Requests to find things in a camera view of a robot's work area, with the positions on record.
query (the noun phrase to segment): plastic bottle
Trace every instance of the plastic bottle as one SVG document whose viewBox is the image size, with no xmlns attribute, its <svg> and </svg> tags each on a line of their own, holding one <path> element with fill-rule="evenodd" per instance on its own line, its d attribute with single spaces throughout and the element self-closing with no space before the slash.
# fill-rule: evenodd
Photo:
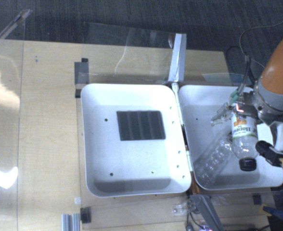
<svg viewBox="0 0 283 231">
<path fill-rule="evenodd" d="M 193 163 L 197 183 L 210 189 L 232 155 L 231 135 L 212 141 L 205 152 Z"/>
<path fill-rule="evenodd" d="M 257 167 L 256 126 L 256 120 L 250 116 L 232 115 L 232 149 L 239 158 L 239 166 L 243 171 L 253 171 Z"/>
</svg>

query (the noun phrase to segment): gray cable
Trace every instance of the gray cable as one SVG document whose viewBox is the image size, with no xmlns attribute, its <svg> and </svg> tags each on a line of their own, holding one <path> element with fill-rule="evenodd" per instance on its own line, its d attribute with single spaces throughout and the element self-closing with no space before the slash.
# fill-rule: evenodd
<svg viewBox="0 0 283 231">
<path fill-rule="evenodd" d="M 240 46 L 240 49 L 241 49 L 242 53 L 243 53 L 244 55 L 246 55 L 246 54 L 244 53 L 244 51 L 243 51 L 242 46 L 241 46 L 241 39 L 242 39 L 242 36 L 243 36 L 244 33 L 246 33 L 247 31 L 253 30 L 253 29 L 257 29 L 257 28 L 275 27 L 275 26 L 279 26 L 280 24 L 283 24 L 283 21 L 281 21 L 281 22 L 279 22 L 279 23 L 277 23 L 277 24 L 274 24 L 274 25 L 270 25 L 270 26 L 255 26 L 255 27 L 251 27 L 251 28 L 249 28 L 249 29 L 243 31 L 243 33 L 242 33 L 242 34 L 240 35 L 240 37 L 239 37 L 239 46 Z M 251 60 L 252 60 L 253 62 L 259 64 L 259 65 L 262 66 L 263 68 L 265 68 L 264 65 L 262 65 L 260 62 L 256 61 L 255 59 L 251 58 Z"/>
</svg>

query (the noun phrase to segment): black rectangle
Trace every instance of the black rectangle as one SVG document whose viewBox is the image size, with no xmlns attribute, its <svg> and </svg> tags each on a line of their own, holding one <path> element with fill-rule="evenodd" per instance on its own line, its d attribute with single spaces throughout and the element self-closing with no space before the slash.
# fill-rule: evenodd
<svg viewBox="0 0 283 231">
<path fill-rule="evenodd" d="M 121 141 L 164 140 L 160 111 L 117 111 Z"/>
</svg>

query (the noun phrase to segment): orange logo on label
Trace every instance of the orange logo on label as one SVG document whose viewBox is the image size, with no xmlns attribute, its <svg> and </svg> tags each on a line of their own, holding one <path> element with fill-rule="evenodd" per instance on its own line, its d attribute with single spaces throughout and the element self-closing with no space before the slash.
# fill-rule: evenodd
<svg viewBox="0 0 283 231">
<path fill-rule="evenodd" d="M 238 126 L 238 125 L 245 125 L 246 124 L 246 120 L 240 120 L 239 118 L 237 118 L 237 121 L 235 121 L 233 123 L 233 126 Z"/>
</svg>

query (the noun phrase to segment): wooden surface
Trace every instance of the wooden surface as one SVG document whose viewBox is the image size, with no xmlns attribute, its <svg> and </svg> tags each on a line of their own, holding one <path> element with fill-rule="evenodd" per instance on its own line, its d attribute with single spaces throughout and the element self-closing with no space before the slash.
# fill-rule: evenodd
<svg viewBox="0 0 283 231">
<path fill-rule="evenodd" d="M 12 219 L 18 216 L 19 231 L 60 230 L 61 214 L 77 213 L 81 207 L 80 204 L 75 204 L 75 198 L 81 196 L 81 184 L 77 105 L 74 97 L 74 62 L 80 62 L 82 57 L 89 58 L 90 70 L 95 74 L 145 73 L 146 76 L 161 77 L 168 73 L 166 67 L 169 56 L 170 50 L 162 49 L 125 50 L 123 47 L 111 46 L 25 42 L 19 152 L 16 154 L 19 177 L 16 188 L 12 188 L 13 192 L 17 189 L 18 214 L 16 212 L 11 214 Z M 188 51 L 186 66 L 186 75 L 192 78 L 200 78 L 204 73 L 212 73 L 213 66 L 216 72 L 227 72 L 221 52 Z M 11 197 L 12 203 L 16 203 L 16 195 Z M 12 210 L 10 201 L 8 201 L 8 209 Z M 130 215 L 133 214 L 127 213 L 125 216 L 130 218 Z M 96 218 L 99 220 L 98 223 L 104 223 L 107 218 L 114 217 L 105 215 L 104 210 L 101 209 Z M 234 221 L 236 224 L 250 223 L 258 227 L 267 224 L 264 216 L 225 218 L 222 221 L 229 224 Z M 8 230 L 6 228 L 8 225 L 3 225 L 0 230 Z M 178 219 L 168 224 L 98 230 L 133 229 L 182 231 L 185 230 L 185 226 L 184 222 Z"/>
</svg>

